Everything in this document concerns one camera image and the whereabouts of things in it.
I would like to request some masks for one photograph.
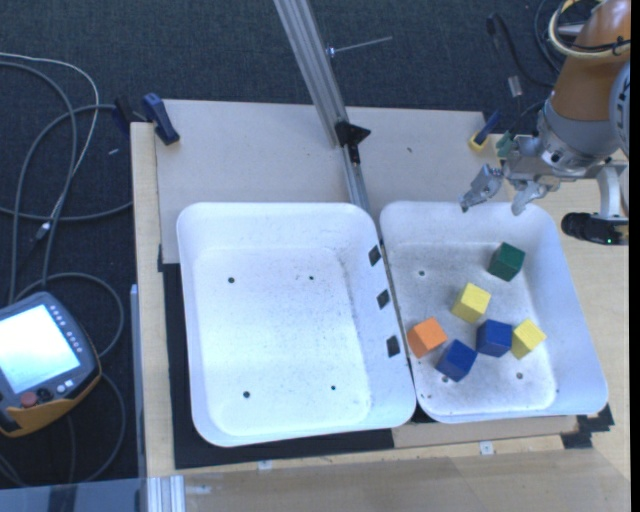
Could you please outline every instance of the cube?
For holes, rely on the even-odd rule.
[[[476,331],[476,351],[488,356],[501,357],[511,350],[513,326],[487,319]]]
[[[522,359],[546,338],[547,335],[532,320],[527,318],[513,330],[511,352],[518,359]]]
[[[435,317],[427,318],[407,333],[409,347],[418,359],[445,341],[447,341],[447,335]]]
[[[491,256],[487,271],[504,281],[511,281],[520,272],[524,256],[524,251],[502,242]]]
[[[436,370],[451,380],[459,382],[469,373],[477,356],[478,353],[475,350],[455,339],[442,353],[436,364]]]
[[[467,283],[458,292],[451,312],[472,324],[484,315],[489,305],[489,300],[491,300],[491,294],[488,291],[473,283]]]

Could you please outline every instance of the yellow cube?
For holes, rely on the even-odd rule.
[[[511,337],[511,352],[518,359],[522,359],[540,343],[547,335],[540,330],[530,319],[526,319],[514,330]]]
[[[484,315],[489,305],[489,300],[491,300],[491,294],[488,291],[473,283],[467,283],[458,292],[451,312],[469,323],[474,323]]]

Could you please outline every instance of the blue cube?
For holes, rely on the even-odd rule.
[[[458,382],[469,373],[478,353],[460,340],[453,340],[446,348],[436,370]]]
[[[476,331],[476,350],[488,356],[501,357],[511,350],[513,326],[488,319]]]

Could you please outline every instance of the orange cube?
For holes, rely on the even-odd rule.
[[[418,359],[445,341],[447,341],[447,335],[435,317],[427,318],[407,333],[409,347]]]

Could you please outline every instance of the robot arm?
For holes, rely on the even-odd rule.
[[[629,157],[631,0],[599,4],[568,46],[557,37],[556,24],[573,3],[563,2],[550,22],[551,41],[567,58],[538,112],[537,133],[506,134],[497,145],[501,168],[484,165],[459,202],[467,211],[493,197],[506,179],[516,190],[512,211],[519,215],[562,182],[596,179],[599,214],[569,214],[563,230],[597,243],[624,244],[628,219],[620,215],[618,179],[628,161],[611,156],[622,149]]]

